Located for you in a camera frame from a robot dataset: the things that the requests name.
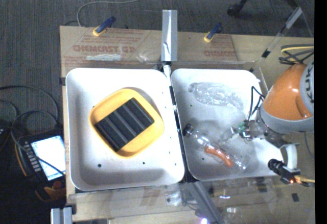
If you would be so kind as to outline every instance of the white plastic tray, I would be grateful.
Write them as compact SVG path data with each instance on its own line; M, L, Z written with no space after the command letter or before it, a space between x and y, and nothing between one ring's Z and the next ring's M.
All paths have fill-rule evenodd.
M131 88L143 95L165 124L161 137L130 159L112 153L88 124L91 108L111 93ZM169 85L157 70L77 68L66 77L70 171L82 191L170 185L184 175Z
M188 87L191 83L199 82L220 83L237 89L242 93L243 110L198 102L193 93L188 92ZM190 123L194 128L207 128L217 137L221 137L230 127L236 127L246 119L250 109L251 87L260 90L258 79L245 70L177 69L172 73L172 85L181 128ZM254 94L254 105L258 98L259 96ZM190 173L201 181L274 175L267 166L268 161L272 158L282 160L278 148L265 140L255 139L244 144L251 159L245 171L236 175L223 163L217 163L204 152L194 149L191 141L190 138L183 139L186 160Z

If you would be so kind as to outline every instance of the yellow container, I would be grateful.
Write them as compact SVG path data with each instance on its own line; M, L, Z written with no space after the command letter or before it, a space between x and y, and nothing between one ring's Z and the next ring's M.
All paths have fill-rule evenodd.
M113 146L110 145L108 140L97 129L96 124L131 99L138 102L142 109L152 118L153 122L123 147L115 151ZM126 159L142 152L164 132L164 122L154 107L137 91L128 88L114 92L95 105L89 113L88 121L92 129L106 142L112 152Z

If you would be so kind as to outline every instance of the clear plastic bottle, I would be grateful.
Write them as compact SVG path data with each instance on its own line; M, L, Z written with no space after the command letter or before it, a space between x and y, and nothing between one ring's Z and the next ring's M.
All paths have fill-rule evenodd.
M194 148L203 151L218 162L223 162L232 171L243 172L248 166L250 155L245 154L247 149L240 147L240 143L247 145L242 140L232 140L231 138L229 140L219 140L214 138L209 131L194 129L191 124L185 126L183 136L192 138Z
M195 99L203 104L243 109L241 95L235 89L221 83L191 83L188 91L193 93Z

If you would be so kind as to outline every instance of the chair caster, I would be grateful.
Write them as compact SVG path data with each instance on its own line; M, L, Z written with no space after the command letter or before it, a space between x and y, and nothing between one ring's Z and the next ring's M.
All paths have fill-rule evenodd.
M242 6L239 4L233 4L228 7L227 14L229 16L239 16Z

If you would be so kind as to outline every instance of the crushed plastic bottle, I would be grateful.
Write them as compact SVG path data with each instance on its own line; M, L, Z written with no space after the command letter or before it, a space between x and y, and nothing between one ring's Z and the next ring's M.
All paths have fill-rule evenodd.
M233 88L221 83L192 83L188 91L194 94L195 99L203 104L235 107L243 110L241 95Z
M242 140L229 139L219 140L214 138L206 129L194 129L191 124L187 124L183 129L185 138L192 138L192 145L195 149L203 151L232 171L243 172L248 166L250 156L245 152L247 149L241 147L246 145Z

